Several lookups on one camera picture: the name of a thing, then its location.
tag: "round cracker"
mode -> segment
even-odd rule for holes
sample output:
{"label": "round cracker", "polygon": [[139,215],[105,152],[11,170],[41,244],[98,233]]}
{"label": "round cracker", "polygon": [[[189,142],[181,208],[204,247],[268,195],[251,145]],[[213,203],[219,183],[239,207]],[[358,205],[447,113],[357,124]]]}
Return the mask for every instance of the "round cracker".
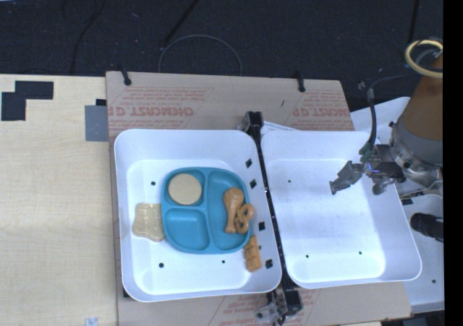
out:
{"label": "round cracker", "polygon": [[203,188],[196,177],[181,173],[169,182],[168,191],[169,196],[177,204],[191,205],[200,199]]}

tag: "blue divided plate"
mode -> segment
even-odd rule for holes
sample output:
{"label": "blue divided plate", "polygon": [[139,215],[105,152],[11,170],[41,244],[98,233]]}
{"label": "blue divided plate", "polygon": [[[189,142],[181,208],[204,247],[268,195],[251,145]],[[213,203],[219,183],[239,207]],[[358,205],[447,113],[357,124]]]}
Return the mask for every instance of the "blue divided plate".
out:
{"label": "blue divided plate", "polygon": [[[170,181],[181,173],[194,176],[203,192],[192,205],[177,204],[169,196]],[[226,233],[224,192],[238,187],[245,194],[243,204],[249,203],[245,184],[236,174],[219,168],[181,168],[172,171],[163,183],[161,214],[166,238],[176,249],[199,254],[231,253],[241,249],[249,240],[247,233]]]}

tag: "white plastic tray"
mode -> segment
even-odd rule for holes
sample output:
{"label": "white plastic tray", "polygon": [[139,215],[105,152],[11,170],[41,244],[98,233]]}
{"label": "white plastic tray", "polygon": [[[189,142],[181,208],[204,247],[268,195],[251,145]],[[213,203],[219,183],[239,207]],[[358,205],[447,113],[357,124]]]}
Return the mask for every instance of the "white plastic tray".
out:
{"label": "white plastic tray", "polygon": [[[232,130],[130,129],[117,137],[114,153],[122,282],[132,298],[149,302],[259,293],[271,291],[279,284],[279,253],[258,153],[251,137]],[[251,234],[257,236],[261,246],[261,269],[253,273],[247,270],[243,250],[229,254],[190,254],[176,250],[166,239],[154,242],[133,234],[136,205],[160,203],[163,180],[171,171],[186,167],[226,169],[246,184],[250,202],[255,207]]]}
{"label": "white plastic tray", "polygon": [[262,150],[289,276],[303,288],[412,280],[421,259],[394,185],[378,196],[363,176],[331,194],[359,162],[366,132],[272,131]]}

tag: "black carpet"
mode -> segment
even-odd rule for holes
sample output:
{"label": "black carpet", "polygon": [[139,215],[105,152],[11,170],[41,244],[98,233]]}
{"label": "black carpet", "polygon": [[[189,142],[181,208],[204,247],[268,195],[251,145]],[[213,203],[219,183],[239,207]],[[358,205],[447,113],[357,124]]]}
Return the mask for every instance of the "black carpet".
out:
{"label": "black carpet", "polygon": [[[416,15],[417,0],[199,0],[173,30],[193,1],[2,1],[0,73],[298,71],[340,80],[353,111],[368,106],[360,80],[412,74],[403,59],[410,38],[443,40],[443,0],[419,0]],[[381,83],[377,102],[410,96],[418,80]]]}

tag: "brown object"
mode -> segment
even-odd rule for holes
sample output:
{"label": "brown object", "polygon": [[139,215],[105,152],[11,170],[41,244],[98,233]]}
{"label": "brown object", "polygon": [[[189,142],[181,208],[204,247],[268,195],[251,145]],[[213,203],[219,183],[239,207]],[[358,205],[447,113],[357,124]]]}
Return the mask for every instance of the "brown object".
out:
{"label": "brown object", "polygon": [[[433,62],[433,68],[443,68],[443,53]],[[410,98],[402,119],[415,136],[428,140],[443,139],[443,80],[423,77]]]}
{"label": "brown object", "polygon": [[234,219],[237,216],[239,207],[241,207],[243,201],[245,200],[245,194],[242,190],[237,187],[230,187],[225,191],[223,201],[226,209],[226,226],[225,232],[227,233],[236,233],[237,229],[234,225]]}
{"label": "brown object", "polygon": [[137,204],[132,231],[137,236],[143,236],[153,241],[162,241],[165,235],[162,226],[161,204],[144,202]]}
{"label": "brown object", "polygon": [[249,272],[254,272],[262,267],[260,260],[258,239],[252,235],[243,248],[245,250],[246,268]]}
{"label": "brown object", "polygon": [[249,230],[249,221],[254,216],[254,207],[251,204],[244,204],[237,211],[237,216],[234,219],[234,226],[238,233],[247,233]]}

